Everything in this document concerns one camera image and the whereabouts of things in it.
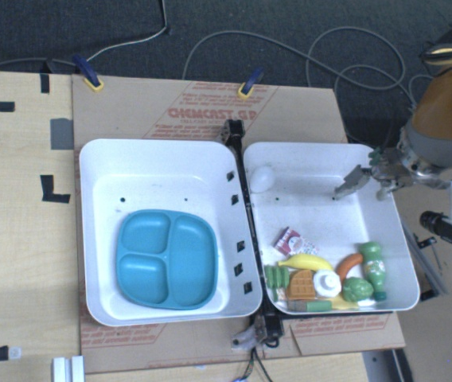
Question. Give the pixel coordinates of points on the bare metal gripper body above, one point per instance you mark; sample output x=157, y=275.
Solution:
x=395, y=169

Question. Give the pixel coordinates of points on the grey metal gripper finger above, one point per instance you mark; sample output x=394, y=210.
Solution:
x=355, y=179
x=386, y=191

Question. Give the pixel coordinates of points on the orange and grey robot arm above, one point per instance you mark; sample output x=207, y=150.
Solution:
x=437, y=106

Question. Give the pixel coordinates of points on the white plastic tray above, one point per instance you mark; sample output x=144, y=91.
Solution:
x=313, y=213
x=150, y=173

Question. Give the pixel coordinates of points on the green bottle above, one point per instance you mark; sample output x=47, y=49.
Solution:
x=373, y=267

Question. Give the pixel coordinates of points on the orange sausage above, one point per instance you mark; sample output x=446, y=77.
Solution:
x=349, y=265

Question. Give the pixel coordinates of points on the red and white packet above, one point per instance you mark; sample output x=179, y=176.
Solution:
x=293, y=243

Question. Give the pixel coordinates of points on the white egg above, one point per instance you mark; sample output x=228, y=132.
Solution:
x=262, y=179

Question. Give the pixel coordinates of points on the yellow banana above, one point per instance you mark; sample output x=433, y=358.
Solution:
x=307, y=261

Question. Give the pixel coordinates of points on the green broccoli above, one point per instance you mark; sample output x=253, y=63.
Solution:
x=356, y=289

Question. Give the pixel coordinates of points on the white bottle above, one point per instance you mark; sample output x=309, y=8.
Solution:
x=327, y=284

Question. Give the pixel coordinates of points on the thin black rod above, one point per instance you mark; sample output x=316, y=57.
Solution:
x=248, y=197

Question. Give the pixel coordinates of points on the orange waffle biscuit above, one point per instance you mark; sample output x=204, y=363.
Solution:
x=301, y=287

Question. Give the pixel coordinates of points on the yellow flat piece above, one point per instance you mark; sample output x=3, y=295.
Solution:
x=345, y=305

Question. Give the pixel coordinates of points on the green ribbed vegetable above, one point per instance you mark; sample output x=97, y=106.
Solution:
x=277, y=277

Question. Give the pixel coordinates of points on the green and brown cylinder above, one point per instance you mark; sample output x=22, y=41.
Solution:
x=313, y=305

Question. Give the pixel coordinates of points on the blue divided plate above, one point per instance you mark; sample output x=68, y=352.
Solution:
x=190, y=257

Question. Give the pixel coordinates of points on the brown cardboard board red print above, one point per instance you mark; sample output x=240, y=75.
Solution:
x=138, y=110

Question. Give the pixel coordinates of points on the black cylinder on white bracket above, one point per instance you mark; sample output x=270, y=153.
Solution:
x=443, y=227

